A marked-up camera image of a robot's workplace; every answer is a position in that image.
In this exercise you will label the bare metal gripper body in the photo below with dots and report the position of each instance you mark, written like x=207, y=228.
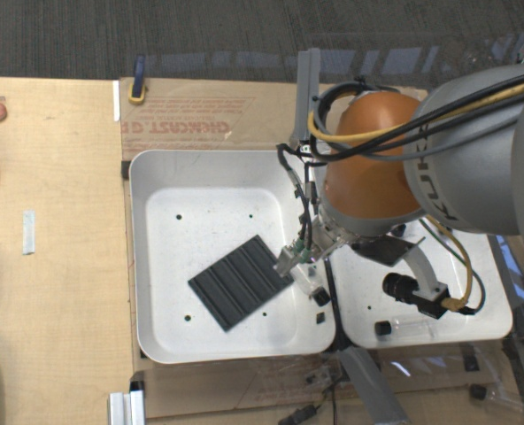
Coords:
x=333, y=239

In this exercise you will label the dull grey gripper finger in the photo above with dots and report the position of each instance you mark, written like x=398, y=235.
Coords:
x=285, y=261

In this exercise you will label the clear bottle with black cap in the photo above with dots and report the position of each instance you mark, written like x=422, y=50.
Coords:
x=401, y=327
x=319, y=297
x=501, y=399

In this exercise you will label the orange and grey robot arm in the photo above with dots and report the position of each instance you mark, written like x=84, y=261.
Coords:
x=465, y=162

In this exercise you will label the black ribbed mat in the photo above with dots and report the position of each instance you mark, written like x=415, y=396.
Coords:
x=237, y=283

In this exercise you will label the white plastic tray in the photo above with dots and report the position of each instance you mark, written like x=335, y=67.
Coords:
x=209, y=210
x=421, y=326

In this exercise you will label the brown cardboard board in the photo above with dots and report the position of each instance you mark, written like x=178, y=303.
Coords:
x=182, y=122

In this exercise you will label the black cylinder on white bracket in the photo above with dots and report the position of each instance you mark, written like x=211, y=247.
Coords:
x=406, y=289

